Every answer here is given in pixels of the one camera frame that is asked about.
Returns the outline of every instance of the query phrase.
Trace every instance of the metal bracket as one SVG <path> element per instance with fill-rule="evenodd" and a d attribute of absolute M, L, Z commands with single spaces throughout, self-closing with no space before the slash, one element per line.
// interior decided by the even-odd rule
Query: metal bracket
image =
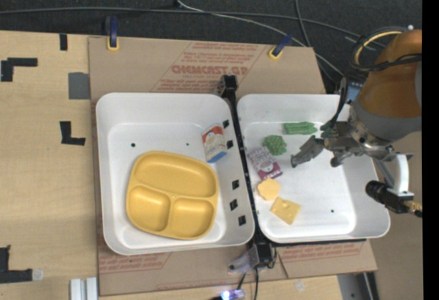
<path fill-rule="evenodd" d="M 69 300 L 97 300 L 96 277 L 70 279 Z"/>
<path fill-rule="evenodd" d="M 397 196 L 413 196 L 409 192 L 409 166 L 407 160 L 412 155 L 389 154 L 385 160 L 374 159 L 375 165 L 384 175 L 384 179 L 391 187 L 390 192 Z"/>
<path fill-rule="evenodd" d="M 259 264 L 259 256 L 256 244 L 253 244 L 243 255 L 234 259 L 228 264 L 229 273 L 241 273 L 244 274 L 251 268 Z"/>
<path fill-rule="evenodd" d="M 248 191 L 248 197 L 250 199 L 250 205 L 252 207 L 255 233 L 248 246 L 256 248 L 258 256 L 258 267 L 271 267 L 274 264 L 274 257 L 272 252 L 272 243 L 262 233 L 259 222 L 256 207 L 254 205 L 253 191 L 250 182 L 250 175 L 248 173 L 248 165 L 246 159 L 246 151 L 244 149 L 244 140 L 241 133 L 241 127 L 239 126 L 239 116 L 237 111 L 236 102 L 236 90 L 238 89 L 238 81 L 236 76 L 222 76 L 218 84 L 215 93 L 225 100 L 227 100 L 230 111 L 232 113 L 233 126 L 235 128 L 235 134 L 237 138 L 237 145 L 239 148 L 239 154 L 241 157 L 241 165 L 244 170 L 244 176 L 246 178 L 246 187 Z"/>

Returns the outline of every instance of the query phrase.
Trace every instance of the cheese slice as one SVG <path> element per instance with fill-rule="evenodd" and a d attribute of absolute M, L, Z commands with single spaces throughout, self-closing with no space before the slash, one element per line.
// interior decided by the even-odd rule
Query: cheese slice
<path fill-rule="evenodd" d="M 259 183 L 258 186 L 259 195 L 266 200 L 274 200 L 281 189 L 280 184 L 274 179 L 268 178 Z"/>
<path fill-rule="evenodd" d="M 300 211 L 300 205 L 289 200 L 276 198 L 270 211 L 287 224 L 293 224 Z"/>

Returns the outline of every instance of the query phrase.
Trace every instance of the yellow plate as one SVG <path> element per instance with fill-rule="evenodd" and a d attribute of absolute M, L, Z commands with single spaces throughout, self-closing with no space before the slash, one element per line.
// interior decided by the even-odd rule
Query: yellow plate
<path fill-rule="evenodd" d="M 150 151 L 134 163 L 126 194 L 131 223 L 142 231 L 194 240 L 213 226 L 218 177 L 207 163 Z"/>

